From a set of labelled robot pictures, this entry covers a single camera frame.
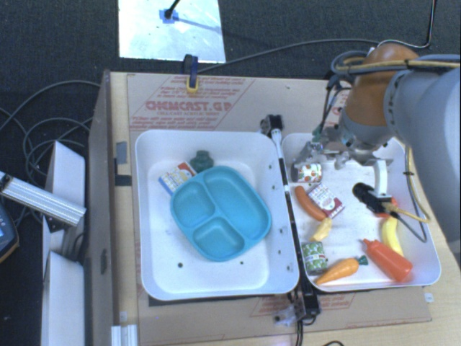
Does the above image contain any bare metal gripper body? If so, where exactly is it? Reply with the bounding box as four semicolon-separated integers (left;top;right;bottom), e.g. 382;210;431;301
310;126;365;165

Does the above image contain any thin black and white rod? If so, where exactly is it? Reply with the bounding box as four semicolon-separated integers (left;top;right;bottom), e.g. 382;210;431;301
270;128;311;298

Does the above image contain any blue divided plate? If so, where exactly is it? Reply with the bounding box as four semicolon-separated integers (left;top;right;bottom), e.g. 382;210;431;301
169;165;273;263

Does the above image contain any orange carrot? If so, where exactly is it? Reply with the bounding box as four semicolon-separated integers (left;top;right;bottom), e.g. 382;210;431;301
315;254;370;286

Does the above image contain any orange bottle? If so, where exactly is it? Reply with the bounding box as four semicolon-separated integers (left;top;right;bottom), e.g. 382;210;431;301
362;238;414;283

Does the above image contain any green peas can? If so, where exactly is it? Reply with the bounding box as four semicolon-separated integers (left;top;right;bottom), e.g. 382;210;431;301
300;241;329;276

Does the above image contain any white plastic tray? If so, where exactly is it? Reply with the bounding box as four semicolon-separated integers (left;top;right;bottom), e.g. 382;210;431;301
134;128;301;301
281;131;442;293

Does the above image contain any orange sausage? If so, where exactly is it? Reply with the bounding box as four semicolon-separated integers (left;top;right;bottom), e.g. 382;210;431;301
293;185;327;222

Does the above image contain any black block with thin wires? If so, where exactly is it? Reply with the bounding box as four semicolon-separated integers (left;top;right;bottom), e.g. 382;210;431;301
293;290;322;324
260;114;286;135

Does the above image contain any pale yellow toy food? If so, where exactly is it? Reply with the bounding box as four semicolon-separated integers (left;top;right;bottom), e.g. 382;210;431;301
310;217;334;242

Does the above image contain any yellow banana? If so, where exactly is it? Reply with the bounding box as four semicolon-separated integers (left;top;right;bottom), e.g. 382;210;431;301
380;216;406;257

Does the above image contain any dark green bottle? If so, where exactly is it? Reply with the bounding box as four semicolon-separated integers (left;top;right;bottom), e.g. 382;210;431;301
189;150;215;174

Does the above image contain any brown cardboard board, red print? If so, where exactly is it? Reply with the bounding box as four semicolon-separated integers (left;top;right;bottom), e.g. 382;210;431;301
125;72;433;340

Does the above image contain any black cylinder on white bracket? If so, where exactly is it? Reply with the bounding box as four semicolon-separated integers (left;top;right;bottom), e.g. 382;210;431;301
352;159;394;216

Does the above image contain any white can with tomato print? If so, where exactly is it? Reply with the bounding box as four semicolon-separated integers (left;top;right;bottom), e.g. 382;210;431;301
296;162;323;185

